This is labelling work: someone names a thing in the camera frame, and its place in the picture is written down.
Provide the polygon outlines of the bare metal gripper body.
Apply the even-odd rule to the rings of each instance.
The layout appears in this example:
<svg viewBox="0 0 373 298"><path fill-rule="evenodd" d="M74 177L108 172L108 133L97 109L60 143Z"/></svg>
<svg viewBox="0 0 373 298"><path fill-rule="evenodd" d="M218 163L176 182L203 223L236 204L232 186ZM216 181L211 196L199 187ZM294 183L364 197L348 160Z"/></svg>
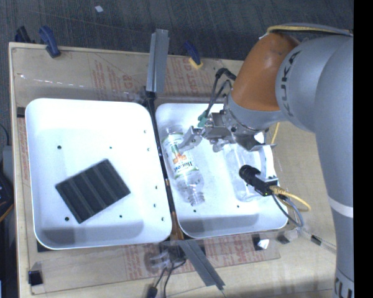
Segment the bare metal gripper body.
<svg viewBox="0 0 373 298"><path fill-rule="evenodd" d="M263 133L246 127L225 111L213 112L203 127L202 137L211 143L211 139L226 138L232 140L246 151L265 144Z"/></svg>

